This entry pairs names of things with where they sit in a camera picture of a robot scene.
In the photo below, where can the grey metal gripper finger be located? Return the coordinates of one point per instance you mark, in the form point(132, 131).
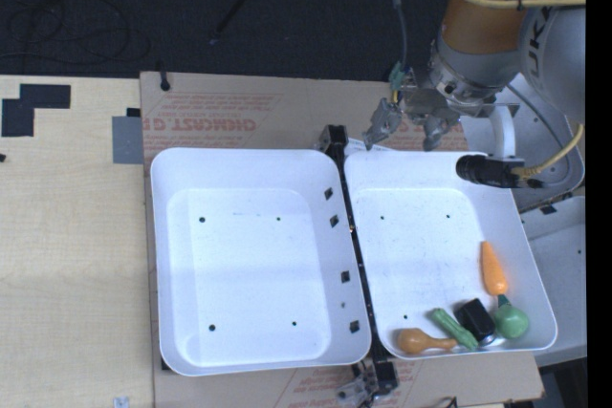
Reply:
point(437, 131)
point(385, 122)

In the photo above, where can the green pear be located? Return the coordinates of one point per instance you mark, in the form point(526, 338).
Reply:
point(511, 322)

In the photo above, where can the green cucumber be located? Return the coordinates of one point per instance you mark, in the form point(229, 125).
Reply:
point(454, 328)

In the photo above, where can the white plastic tray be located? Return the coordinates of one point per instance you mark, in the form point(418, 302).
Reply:
point(248, 272)
point(421, 253)

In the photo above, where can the black cylinder on white bracket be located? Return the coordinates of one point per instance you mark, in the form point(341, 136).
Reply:
point(483, 171)

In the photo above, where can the orange carrot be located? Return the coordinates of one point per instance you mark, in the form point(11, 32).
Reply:
point(493, 272)

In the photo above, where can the brown cardboard board, red print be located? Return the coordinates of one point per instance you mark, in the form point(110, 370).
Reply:
point(239, 119)

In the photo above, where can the orange gourd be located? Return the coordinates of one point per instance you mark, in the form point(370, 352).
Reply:
point(416, 341)

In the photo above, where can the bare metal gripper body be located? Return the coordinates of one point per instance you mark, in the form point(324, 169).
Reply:
point(430, 102)

